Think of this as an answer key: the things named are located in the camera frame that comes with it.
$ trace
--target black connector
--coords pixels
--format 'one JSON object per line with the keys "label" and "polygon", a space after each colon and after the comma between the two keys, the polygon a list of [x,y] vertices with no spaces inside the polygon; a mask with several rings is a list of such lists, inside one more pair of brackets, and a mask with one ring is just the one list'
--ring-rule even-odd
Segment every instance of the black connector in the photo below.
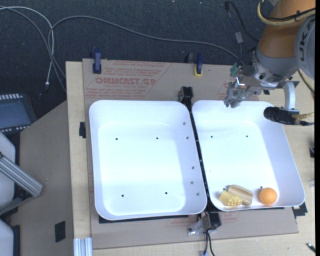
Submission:
{"label": "black connector", "polygon": [[221,226],[220,216],[218,212],[208,212],[211,229]]}
{"label": "black connector", "polygon": [[293,112],[277,106],[269,106],[263,112],[264,117],[270,121],[283,125],[298,125],[299,123],[292,116],[293,114],[297,114],[297,111]]}

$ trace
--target black mat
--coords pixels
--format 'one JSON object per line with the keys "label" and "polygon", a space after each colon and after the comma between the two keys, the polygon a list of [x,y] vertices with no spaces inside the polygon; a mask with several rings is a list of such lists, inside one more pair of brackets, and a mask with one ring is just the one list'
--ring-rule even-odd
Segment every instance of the black mat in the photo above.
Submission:
{"label": "black mat", "polygon": [[[259,0],[232,2],[246,29],[259,39],[265,27],[256,13]],[[223,0],[1,0],[0,5],[34,9],[52,25],[69,16],[91,16],[154,37],[207,42],[236,56],[240,54]],[[272,6],[267,3],[263,8],[268,14]],[[30,10],[16,10],[29,17],[48,38],[50,27],[43,17]],[[245,33],[235,10],[231,8],[231,11],[235,25],[242,32],[243,51],[255,47],[258,43]],[[92,19],[70,19],[54,29],[54,56],[63,71],[66,61],[90,58],[93,47],[101,48],[102,57],[110,60],[183,63],[189,52],[202,53],[204,64],[233,65],[237,60],[209,45],[146,38]],[[250,60],[250,54],[243,57],[244,62]],[[45,91],[49,64],[44,41],[30,21],[10,10],[1,10],[0,95],[27,94],[36,116],[42,117],[66,99],[53,71],[49,89]]]}

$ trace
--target black bracket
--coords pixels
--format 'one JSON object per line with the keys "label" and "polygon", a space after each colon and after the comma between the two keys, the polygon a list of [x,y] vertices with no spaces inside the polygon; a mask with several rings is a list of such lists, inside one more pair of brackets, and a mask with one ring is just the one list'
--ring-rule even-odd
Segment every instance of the black bracket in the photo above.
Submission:
{"label": "black bracket", "polygon": [[12,227],[13,231],[13,256],[21,255],[21,229],[19,225]]}
{"label": "black bracket", "polygon": [[86,122],[80,122],[79,136],[82,136],[84,139],[86,138]]}
{"label": "black bracket", "polygon": [[184,104],[187,107],[187,109],[189,110],[189,115],[190,115],[190,119],[191,119],[193,134],[194,134],[194,138],[195,138],[196,148],[197,148],[200,167],[201,167],[201,173],[202,173],[204,188],[205,188],[206,196],[207,196],[207,199],[208,199],[208,202],[209,202],[208,205],[207,205],[207,209],[209,207],[210,212],[213,212],[211,210],[213,210],[215,207],[210,203],[211,200],[210,200],[210,196],[209,196],[209,188],[208,188],[208,183],[207,183],[207,178],[206,178],[205,166],[204,166],[204,163],[202,161],[202,153],[201,153],[201,148],[200,148],[197,128],[196,128],[194,116],[192,114],[192,101],[191,101],[191,99],[192,99],[193,96],[194,96],[193,88],[190,87],[190,86],[183,86],[179,90],[177,98],[178,98],[178,101],[181,102],[182,104]]}
{"label": "black bracket", "polygon": [[303,204],[299,205],[299,208],[292,207],[292,211],[293,211],[295,219],[298,216],[306,216],[306,213],[308,213],[307,206],[306,206],[305,202],[303,202]]}
{"label": "black bracket", "polygon": [[315,158],[315,148],[314,147],[310,147],[309,150],[310,150],[310,157],[311,158]]}
{"label": "black bracket", "polygon": [[212,228],[218,228],[221,226],[221,220],[218,212],[208,212],[208,215]]}
{"label": "black bracket", "polygon": [[66,238],[66,222],[61,221],[54,225],[55,242],[58,243]]}

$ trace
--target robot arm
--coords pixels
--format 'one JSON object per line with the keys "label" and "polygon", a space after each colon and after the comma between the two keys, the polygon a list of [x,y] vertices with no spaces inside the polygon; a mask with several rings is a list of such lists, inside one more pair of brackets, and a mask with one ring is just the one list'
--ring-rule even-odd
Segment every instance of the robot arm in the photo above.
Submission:
{"label": "robot arm", "polygon": [[316,1],[280,0],[268,19],[260,12],[263,1],[258,15],[267,25],[253,53],[253,64],[233,66],[236,79],[228,85],[224,104],[235,108],[262,90],[283,89],[284,107],[266,109],[264,116],[274,122],[297,125],[295,87],[299,82],[289,79],[299,69],[315,78]]}

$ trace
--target black cable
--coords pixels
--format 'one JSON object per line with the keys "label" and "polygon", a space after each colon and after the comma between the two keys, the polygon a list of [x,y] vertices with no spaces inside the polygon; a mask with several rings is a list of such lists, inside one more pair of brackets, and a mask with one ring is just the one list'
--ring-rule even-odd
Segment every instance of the black cable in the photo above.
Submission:
{"label": "black cable", "polygon": [[112,23],[110,21],[107,21],[105,19],[101,19],[101,18],[97,18],[97,17],[92,17],[92,16],[86,16],[86,15],[76,15],[76,16],[69,16],[69,17],[66,17],[66,18],[63,18],[61,20],[59,20],[57,23],[55,23],[50,32],[49,32],[49,36],[48,36],[48,45],[50,45],[50,34],[51,32],[58,26],[60,25],[61,23],[65,22],[65,21],[68,21],[68,20],[73,20],[73,19],[90,19],[90,20],[95,20],[95,21],[99,21],[99,22],[103,22],[103,23],[106,23],[108,25],[111,25],[111,26],[114,26],[116,28],[119,28],[119,29],[122,29],[122,30],[125,30],[127,32],[130,32],[130,33],[133,33],[135,35],[138,35],[138,36],[142,36],[142,37],[145,37],[145,38],[149,38],[149,39],[154,39],[154,40],[159,40],[159,41],[165,41],[165,42],[173,42],[173,43],[182,43],[182,44],[198,44],[198,45],[206,45],[206,46],[211,46],[211,47],[215,47],[215,48],[218,48],[220,50],[223,50],[225,51],[226,53],[232,55],[233,57],[235,57],[236,59],[238,59],[238,57],[232,53],[231,51],[227,50],[226,48],[223,48],[219,45],[216,45],[216,44],[213,44],[213,43],[209,43],[209,42],[202,42],[202,41],[193,41],[193,40],[179,40],[179,39],[169,39],[169,38],[162,38],[162,37],[157,37],[157,36],[153,36],[153,35],[148,35],[148,34],[144,34],[144,33],[140,33],[140,32],[137,32],[137,31],[134,31],[132,29],[129,29],[129,28],[126,28],[124,26],[121,26],[121,25],[118,25],[118,24],[115,24],[115,23]]}
{"label": "black cable", "polygon": [[206,255],[207,250],[208,250],[208,236],[207,236],[207,232],[203,232],[203,234],[204,234],[204,242],[205,242],[205,244],[204,244],[204,250],[203,250],[202,255]]}
{"label": "black cable", "polygon": [[315,122],[300,121],[299,124],[301,126],[314,126]]}
{"label": "black cable", "polygon": [[209,240],[209,244],[210,244],[210,251],[212,253],[212,256],[215,256],[214,254],[214,251],[212,250],[212,244],[211,244],[211,237],[210,237],[210,234],[209,234],[209,230],[215,230],[216,228],[208,228],[205,232],[206,232],[206,235],[208,236],[208,240]]}
{"label": "black cable", "polygon": [[241,32],[240,32],[240,29],[237,26],[237,23],[234,21],[232,15],[231,15],[230,8],[229,8],[229,3],[225,2],[224,3],[224,7],[226,9],[228,19],[229,19],[229,21],[230,21],[230,23],[231,23],[231,25],[233,27],[234,34],[235,34],[235,37],[236,37],[236,42],[237,42],[237,44],[239,44],[240,56],[239,56],[239,58],[237,60],[237,62],[239,63],[240,59],[242,58],[242,42],[243,42],[242,35],[241,35]]}
{"label": "black cable", "polygon": [[299,11],[297,10],[297,13],[296,14],[293,14],[293,15],[290,15],[290,16],[287,16],[287,17],[282,17],[282,18],[274,18],[274,17],[266,17],[264,16],[262,13],[261,13],[261,16],[268,20],[268,21],[275,21],[275,22],[285,22],[285,21],[288,21],[288,20],[292,20],[292,19],[296,19],[304,14],[307,14],[309,12],[312,12],[314,11],[316,8],[311,8],[311,9],[308,9],[308,10],[305,10],[305,11]]}
{"label": "black cable", "polygon": [[239,59],[238,59],[238,63],[241,63],[242,61],[241,61],[241,59],[242,59],[242,57],[243,57],[243,53],[242,53],[242,43],[239,43],[239,45],[240,45],[240,57],[239,57]]}
{"label": "black cable", "polygon": [[238,59],[238,61],[237,61],[237,63],[238,63],[238,65],[240,65],[241,63],[242,63],[242,58],[244,57],[244,56],[246,56],[247,54],[250,54],[250,53],[253,53],[255,50],[256,50],[256,46],[255,47],[251,47],[251,48],[249,48],[248,50],[246,50],[241,56],[240,56],[240,58]]}
{"label": "black cable", "polygon": [[229,12],[230,12],[229,4],[230,4],[230,5],[233,7],[233,9],[235,10],[235,12],[236,12],[236,14],[237,14],[237,16],[238,16],[238,18],[239,18],[239,21],[240,21],[240,23],[241,23],[241,26],[242,26],[244,32],[245,32],[253,41],[255,41],[255,42],[258,43],[259,40],[256,39],[253,35],[251,35],[251,33],[247,30],[247,28],[246,28],[246,26],[245,26],[245,23],[244,23],[241,15],[240,15],[240,12],[239,12],[238,8],[237,8],[236,5],[235,5],[233,2],[231,2],[231,1],[226,1],[226,2],[224,2],[224,8],[225,8],[225,10],[228,12],[228,16],[229,16]]}

